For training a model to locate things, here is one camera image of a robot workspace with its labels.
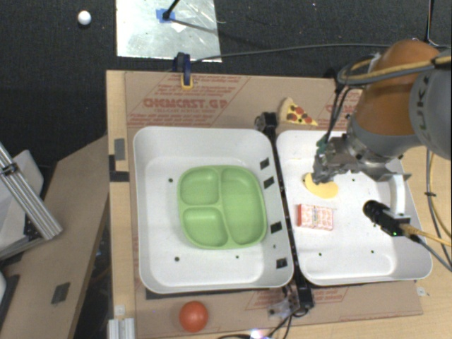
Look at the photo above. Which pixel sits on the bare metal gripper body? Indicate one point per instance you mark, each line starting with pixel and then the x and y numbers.
pixel 340 155

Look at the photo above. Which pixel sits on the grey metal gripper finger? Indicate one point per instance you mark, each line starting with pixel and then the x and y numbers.
pixel 327 176
pixel 316 176

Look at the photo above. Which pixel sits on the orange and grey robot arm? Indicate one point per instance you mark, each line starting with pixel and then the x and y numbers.
pixel 392 97

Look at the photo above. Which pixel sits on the yellow banana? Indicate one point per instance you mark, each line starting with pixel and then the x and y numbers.
pixel 323 190

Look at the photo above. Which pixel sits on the pink and white carton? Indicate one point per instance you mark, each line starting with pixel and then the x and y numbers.
pixel 315 217

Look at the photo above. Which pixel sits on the thin black rod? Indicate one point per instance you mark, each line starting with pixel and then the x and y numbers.
pixel 286 217

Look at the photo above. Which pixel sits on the toy pizza slice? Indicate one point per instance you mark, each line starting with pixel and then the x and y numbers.
pixel 296 113

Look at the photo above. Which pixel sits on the white plastic tray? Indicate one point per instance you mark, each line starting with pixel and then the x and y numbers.
pixel 353 256
pixel 159 203

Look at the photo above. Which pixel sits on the green divided plate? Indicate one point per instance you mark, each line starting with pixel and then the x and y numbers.
pixel 222 207

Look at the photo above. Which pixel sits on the brown cardboard board red print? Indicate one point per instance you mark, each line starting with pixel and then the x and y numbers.
pixel 226 94

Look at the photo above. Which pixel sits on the red ball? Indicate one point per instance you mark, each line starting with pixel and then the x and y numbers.
pixel 193 316

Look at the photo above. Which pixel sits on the white ball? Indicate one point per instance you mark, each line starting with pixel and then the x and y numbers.
pixel 84 17

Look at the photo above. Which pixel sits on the black cylinder on white bracket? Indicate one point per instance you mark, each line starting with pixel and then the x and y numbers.
pixel 383 217

